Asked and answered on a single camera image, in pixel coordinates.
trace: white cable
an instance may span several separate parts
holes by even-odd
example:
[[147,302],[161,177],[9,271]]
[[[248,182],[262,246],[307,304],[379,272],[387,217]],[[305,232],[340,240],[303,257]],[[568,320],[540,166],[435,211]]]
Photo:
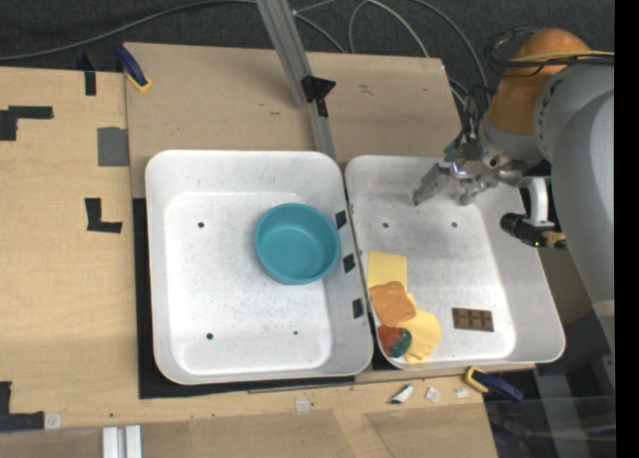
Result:
[[[477,68],[477,71],[479,72],[479,78],[481,79],[481,83],[483,84],[484,87],[488,87],[488,81],[486,79],[486,75],[483,71],[483,68],[481,66],[481,63],[479,62],[479,58],[477,56],[477,53],[475,52],[474,48],[472,47],[472,45],[470,44],[470,41],[468,41],[468,38],[466,38],[465,34],[461,31],[461,29],[457,26],[457,24],[455,24],[449,17],[448,15],[446,15],[444,12],[440,11],[439,9],[437,9],[435,6],[433,6],[432,4],[429,4],[428,2],[424,1],[424,0],[405,0],[408,2],[413,2],[415,4],[418,4],[419,6],[431,11],[432,13],[434,13],[435,15],[437,15],[439,18],[441,18],[444,22],[446,22],[451,28],[452,30],[457,34],[457,36],[461,39],[461,41],[463,42],[464,46],[467,48],[468,52],[470,53],[470,56],[472,57],[472,60],[475,64],[475,67]],[[348,30],[350,31],[350,29],[352,28],[352,23],[354,21],[355,15],[359,12],[359,10],[365,5],[364,3],[359,4],[355,10],[352,12],[352,14],[350,15],[350,19],[348,21]],[[490,106],[490,98],[488,97],[488,95],[486,95],[486,104],[488,106]]]
[[[294,10],[293,14],[295,16],[298,13],[302,13],[304,11],[309,11],[310,9],[313,9],[315,7],[319,7],[321,5],[328,4],[330,2],[335,2],[335,1],[337,1],[337,0],[326,0],[324,2],[320,2],[318,4],[314,4],[314,5],[309,6],[307,8],[303,8],[303,9],[300,9],[300,10]],[[408,22],[406,22],[406,20],[401,15],[399,15],[397,12],[393,11],[392,9],[390,9],[388,6],[382,4],[381,2],[377,2],[376,0],[357,0],[357,1],[368,3],[368,4],[372,4],[374,6],[377,6],[377,7],[381,8],[381,9],[383,9],[384,11],[389,13],[390,15],[392,15],[396,20],[399,21],[399,23],[401,23],[401,25],[406,29],[406,31],[410,34],[410,36],[412,36],[412,39],[415,40],[415,42],[419,46],[419,50],[421,50],[423,55],[425,57],[430,57],[430,55],[428,54],[428,51],[426,50],[426,47],[424,46],[422,41],[419,39],[419,36],[417,36],[415,31],[412,29],[412,27],[410,27]],[[350,32],[348,34],[348,44],[349,44],[349,47],[350,47],[350,51],[352,53],[355,53],[354,46],[353,46],[353,43],[352,43],[352,36],[351,36]]]

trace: black clip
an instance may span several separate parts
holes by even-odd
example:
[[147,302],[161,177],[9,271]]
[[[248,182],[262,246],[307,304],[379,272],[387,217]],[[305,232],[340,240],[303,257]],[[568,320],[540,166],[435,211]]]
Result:
[[326,108],[324,97],[333,87],[335,87],[335,82],[332,80],[321,79],[313,75],[306,75],[302,78],[302,89],[304,89],[307,101],[309,103],[313,100],[316,101],[319,115],[323,118],[328,117],[328,109]]

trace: small green object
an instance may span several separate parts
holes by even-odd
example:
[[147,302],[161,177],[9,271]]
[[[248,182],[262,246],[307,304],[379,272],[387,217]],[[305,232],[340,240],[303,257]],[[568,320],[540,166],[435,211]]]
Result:
[[411,343],[412,335],[410,335],[410,332],[408,332],[408,330],[401,330],[399,332],[399,338],[395,340],[394,346],[390,347],[390,356],[401,357],[408,351]]
[[382,325],[377,329],[377,334],[383,350],[394,358],[406,354],[412,343],[412,335],[405,328]]

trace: blue bowl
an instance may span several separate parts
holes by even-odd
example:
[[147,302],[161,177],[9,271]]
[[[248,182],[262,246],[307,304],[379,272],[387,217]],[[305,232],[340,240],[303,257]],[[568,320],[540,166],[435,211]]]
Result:
[[283,284],[307,284],[323,278],[339,258],[339,236],[324,214],[290,203],[268,210],[255,233],[258,258]]

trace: wooden board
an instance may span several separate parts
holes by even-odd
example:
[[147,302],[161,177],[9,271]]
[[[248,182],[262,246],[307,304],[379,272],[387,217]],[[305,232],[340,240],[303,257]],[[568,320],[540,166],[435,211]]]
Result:
[[[98,73],[89,97],[79,72],[0,68],[0,88],[0,109],[54,111],[51,121],[20,120],[17,141],[0,142],[0,379],[13,382],[11,413],[59,413],[63,428],[89,428],[293,413],[302,396],[334,415],[355,456],[390,456],[365,414],[395,410],[386,401],[409,380],[140,400],[130,174],[99,167],[97,147],[98,129],[127,127],[124,78]],[[88,231],[85,198],[100,198],[102,219],[121,232]],[[410,382],[406,408],[429,408],[432,385],[440,405],[473,405],[472,424],[489,427],[479,393],[454,396],[460,376]],[[56,456],[50,433],[29,435],[36,448],[48,442],[34,456]],[[79,448],[95,449],[77,435]],[[17,438],[0,437],[0,451]]]
[[[168,149],[308,151],[310,117],[295,103],[275,51],[128,43],[152,80],[127,86],[133,196]],[[459,119],[439,59],[309,53],[326,97],[337,161],[358,155],[440,156]]]

